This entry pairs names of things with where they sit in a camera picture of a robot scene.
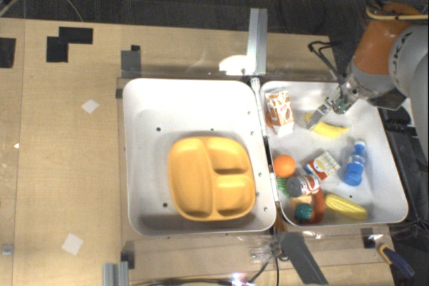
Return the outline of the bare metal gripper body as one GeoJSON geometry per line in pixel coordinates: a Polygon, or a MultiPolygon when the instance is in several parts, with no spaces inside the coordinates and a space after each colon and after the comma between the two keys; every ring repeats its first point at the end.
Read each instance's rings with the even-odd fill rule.
{"type": "Polygon", "coordinates": [[[348,82],[345,82],[339,84],[334,92],[325,98],[324,103],[334,113],[347,113],[356,101],[355,89],[348,82]]]}

